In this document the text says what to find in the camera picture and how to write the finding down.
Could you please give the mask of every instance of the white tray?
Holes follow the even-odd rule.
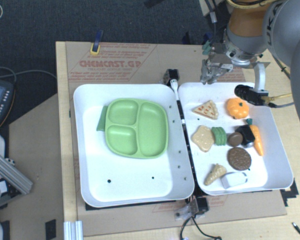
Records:
[[[118,98],[160,104],[168,118],[166,152],[158,158],[117,155],[96,131],[103,106]],[[163,84],[84,84],[73,95],[81,194],[90,206],[182,200],[194,191],[194,178],[173,91]]]
[[[253,83],[184,83],[179,89],[179,98],[182,105],[185,125],[190,142],[195,174],[199,187],[209,195],[224,195],[231,193],[267,191],[285,189],[293,183],[292,170],[278,133],[271,109],[266,106],[249,105],[248,118],[253,119],[257,125],[264,148],[264,156],[259,156],[254,147],[246,150],[251,155],[252,163],[247,174],[247,182],[242,185],[225,189],[220,179],[211,185],[204,185],[204,180],[212,167],[218,163],[226,167],[228,172],[237,172],[227,161],[229,145],[213,145],[208,152],[203,152],[191,141],[191,136],[200,125],[211,127],[223,127],[227,134],[246,124],[245,119],[233,119],[227,112],[226,101],[234,98],[234,89],[237,85],[244,84],[254,86]],[[202,103],[213,100],[219,112],[217,120],[193,113],[193,109]]]

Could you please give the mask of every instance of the carrot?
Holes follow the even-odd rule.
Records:
[[[256,149],[256,151],[258,152],[258,154],[260,156],[263,157],[264,155],[264,148],[263,148],[263,145],[262,145],[262,140],[261,140],[261,134],[260,134],[260,131],[259,131],[259,128],[258,126],[252,124],[252,119],[249,118],[246,120],[246,122],[248,123],[254,137],[255,137],[255,140],[253,142],[253,146],[254,148]]]

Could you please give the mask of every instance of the pizza slice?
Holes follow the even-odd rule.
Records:
[[[217,106],[212,100],[209,100],[206,103],[196,107],[193,112],[214,120],[216,120],[219,115]]]

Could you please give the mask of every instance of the green plate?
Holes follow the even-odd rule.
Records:
[[[131,158],[156,158],[168,146],[168,118],[154,102],[119,98],[110,103],[105,116],[105,141],[114,153]]]

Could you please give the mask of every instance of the toy pumpkin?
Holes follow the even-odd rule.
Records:
[[[249,114],[248,104],[241,98],[230,98],[226,104],[226,109],[234,119],[246,118]]]

